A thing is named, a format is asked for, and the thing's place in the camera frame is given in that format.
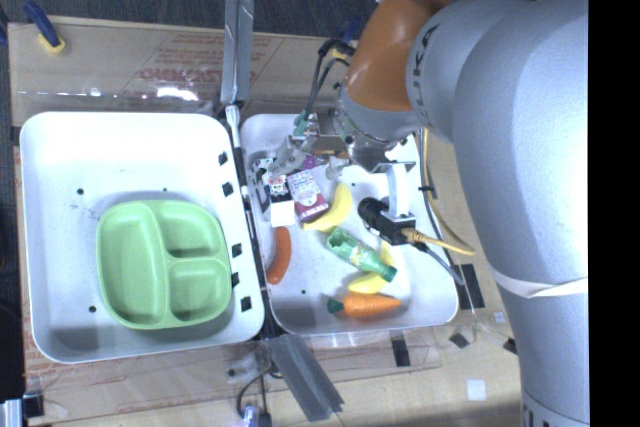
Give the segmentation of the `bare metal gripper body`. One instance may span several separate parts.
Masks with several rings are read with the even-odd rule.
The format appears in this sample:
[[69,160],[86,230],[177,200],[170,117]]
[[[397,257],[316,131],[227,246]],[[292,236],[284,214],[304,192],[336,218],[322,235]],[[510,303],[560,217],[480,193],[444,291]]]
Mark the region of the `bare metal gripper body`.
[[289,135],[289,167],[303,167],[314,157],[347,159],[367,172],[386,172],[387,152],[398,143],[398,117],[390,112],[301,112]]

